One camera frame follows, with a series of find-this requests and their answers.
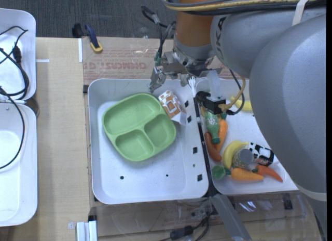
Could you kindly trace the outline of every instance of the toy banana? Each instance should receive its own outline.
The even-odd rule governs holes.
[[[237,106],[237,108],[239,108],[241,106],[241,104],[242,104],[242,100],[237,100],[235,102],[235,105]],[[243,106],[242,110],[243,111],[252,111],[253,110],[253,108],[251,107],[250,101],[244,101],[244,106]]]
[[[234,153],[248,144],[247,141],[242,142],[234,140],[225,148],[223,153],[223,165],[226,169],[230,169],[233,162]]]

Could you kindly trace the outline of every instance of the white tray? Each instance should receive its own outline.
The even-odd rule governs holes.
[[[226,97],[226,102],[229,103],[230,96],[236,96],[239,92],[239,88],[234,80],[220,79],[220,86],[222,89],[222,95]],[[244,90],[244,97],[249,100],[249,81],[246,81],[246,88]],[[201,79],[196,84],[196,91],[209,91],[209,84],[206,79]],[[236,111],[237,107],[233,105],[231,110]],[[221,154],[225,147],[234,140],[248,141],[259,144],[263,147],[270,148],[265,138],[263,137],[258,125],[256,123],[255,117],[252,112],[241,111],[238,114],[232,116],[228,115],[226,118],[228,123],[227,135],[221,148]],[[202,124],[203,131],[206,131],[204,124]],[[270,168],[274,169],[283,179],[283,182],[279,182],[273,178],[265,177],[262,181],[255,182],[243,182],[236,181],[230,176],[223,177],[220,180],[213,180],[213,184],[216,189],[225,195],[244,195],[244,194],[258,194],[258,193],[268,193],[268,192],[281,192],[281,191],[293,191],[298,190],[293,181],[291,180],[289,174],[286,172],[284,167],[279,163],[277,156],[275,155],[274,163],[270,165]],[[211,169],[217,164],[210,157]]]
[[[174,122],[174,143],[142,162],[124,159],[113,147],[102,127],[104,111],[136,93],[148,93],[149,79],[98,79],[88,89],[91,141],[92,189],[105,204],[123,204],[202,197],[208,190],[203,149],[190,87],[179,80],[166,80],[154,92],[158,97],[167,89],[187,106],[186,126]]]
[[[12,26],[20,26],[25,32],[18,41],[22,54],[22,67],[29,77],[25,100],[36,91],[36,21],[21,10],[0,8],[0,33]],[[0,36],[0,47],[10,53],[19,28]],[[0,52],[0,61],[5,56]],[[10,61],[0,64],[0,85],[7,93],[24,87],[22,75]],[[0,95],[0,101],[8,98]],[[23,146],[18,157],[7,167],[0,169],[0,227],[25,223],[37,209],[37,123],[36,115],[27,106],[18,104],[25,121]],[[0,103],[0,166],[8,163],[16,154],[22,138],[22,121],[12,103]]]

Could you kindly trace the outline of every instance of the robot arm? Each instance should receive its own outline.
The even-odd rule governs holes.
[[[327,238],[326,0],[306,0],[302,11],[303,0],[162,1],[178,11],[174,49],[155,67],[151,92],[167,75],[179,74],[183,86],[207,76],[212,95],[200,104],[215,103],[219,113],[226,104],[213,57],[249,78],[257,124]]]

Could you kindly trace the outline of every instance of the brown sausage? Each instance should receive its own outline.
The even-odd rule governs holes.
[[[209,132],[205,132],[204,138],[205,138],[205,144],[206,144],[206,148],[207,148],[207,152],[209,153],[209,156],[215,162],[220,162],[222,160],[222,156],[213,147],[211,134]]]

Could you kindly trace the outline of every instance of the yellow cable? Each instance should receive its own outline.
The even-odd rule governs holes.
[[[236,103],[236,101],[239,99],[241,94],[243,93],[244,88],[245,88],[245,78],[243,76],[241,76],[241,79],[242,79],[242,87],[241,87],[240,91],[238,92],[238,94],[236,95],[236,97],[234,98],[234,100],[232,100],[228,104],[223,103],[223,104],[218,105],[218,107],[222,110],[223,113],[225,113],[228,109],[230,109]]]
[[[257,5],[257,4],[276,4],[276,3],[293,3],[300,0],[248,0],[248,1],[236,1],[236,2],[227,2],[219,4],[209,4],[209,5],[198,5],[198,6],[184,6],[184,7],[175,7],[171,5],[165,5],[167,8],[176,10],[176,11],[209,11],[215,10],[218,8],[234,7],[234,6],[246,6],[246,5]]]

